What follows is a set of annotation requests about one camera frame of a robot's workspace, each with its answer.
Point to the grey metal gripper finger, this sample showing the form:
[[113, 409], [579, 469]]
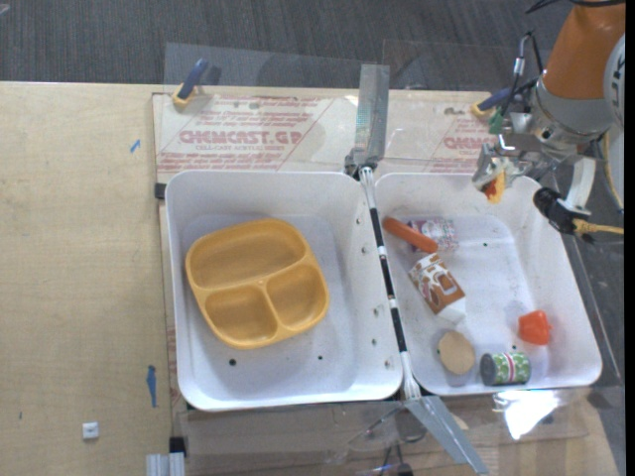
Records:
[[486, 162], [519, 167]]

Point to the small white square block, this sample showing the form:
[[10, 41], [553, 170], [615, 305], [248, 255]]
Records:
[[90, 430]]

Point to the orange sausage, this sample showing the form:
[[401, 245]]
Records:
[[403, 232]]

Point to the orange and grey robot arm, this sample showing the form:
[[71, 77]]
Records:
[[578, 62]]

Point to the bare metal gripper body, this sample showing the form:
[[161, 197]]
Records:
[[533, 139]]

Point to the brown cardboard board red print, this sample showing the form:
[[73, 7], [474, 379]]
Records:
[[238, 132]]

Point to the brown and white carton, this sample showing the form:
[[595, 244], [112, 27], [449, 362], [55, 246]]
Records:
[[436, 283]]

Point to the white plastic tray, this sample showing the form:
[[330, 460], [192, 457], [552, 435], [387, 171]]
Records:
[[501, 280], [342, 365]]

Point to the green and white can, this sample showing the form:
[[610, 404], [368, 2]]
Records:
[[508, 368]]

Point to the yellow and red pizza slice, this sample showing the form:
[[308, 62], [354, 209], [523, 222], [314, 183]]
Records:
[[495, 188]]

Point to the yellow divided plate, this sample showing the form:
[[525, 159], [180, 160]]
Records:
[[248, 261]]

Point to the orange toy vegetable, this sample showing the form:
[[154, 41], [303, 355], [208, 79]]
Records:
[[535, 327]]

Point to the round tan biscuit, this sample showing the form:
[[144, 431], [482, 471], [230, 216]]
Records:
[[456, 352]]

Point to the black cylinder on white bracket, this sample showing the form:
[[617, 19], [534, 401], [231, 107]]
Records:
[[559, 210]]

